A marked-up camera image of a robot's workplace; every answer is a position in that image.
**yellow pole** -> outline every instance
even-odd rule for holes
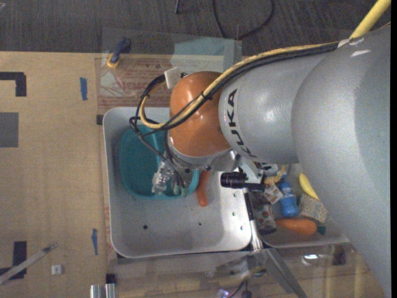
[[[391,0],[378,0],[361,21],[359,26],[354,30],[350,38],[360,37],[372,29],[372,27],[375,25],[375,23],[377,23],[381,15],[387,10],[390,4]]]

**teal plate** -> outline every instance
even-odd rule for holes
[[[138,128],[143,134],[152,131],[152,129],[144,125],[138,126]],[[164,132],[148,135],[145,140],[161,154],[164,153]],[[171,180],[167,183],[167,189],[162,194],[151,192],[151,180],[158,170],[161,159],[141,143],[132,129],[127,130],[122,135],[118,155],[122,184],[129,194],[140,199],[151,200],[170,200],[181,197],[180,194],[174,194],[170,183]],[[196,190],[198,183],[199,171],[194,170],[192,183],[187,190],[187,195]]]

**blue bottle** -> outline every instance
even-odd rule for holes
[[[279,189],[283,192],[284,197],[279,201],[281,204],[281,211],[284,217],[296,217],[299,215],[299,208],[297,206],[297,197],[293,193],[291,185],[284,181],[280,183]]]

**dark gray floor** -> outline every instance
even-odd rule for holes
[[[104,27],[220,37],[213,0],[0,0],[0,50],[101,52]],[[226,37],[242,35],[243,54],[346,38],[376,0],[215,0]],[[389,9],[379,27],[391,20]]]

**gray square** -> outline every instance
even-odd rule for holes
[[[0,112],[0,148],[18,148],[18,112]]]

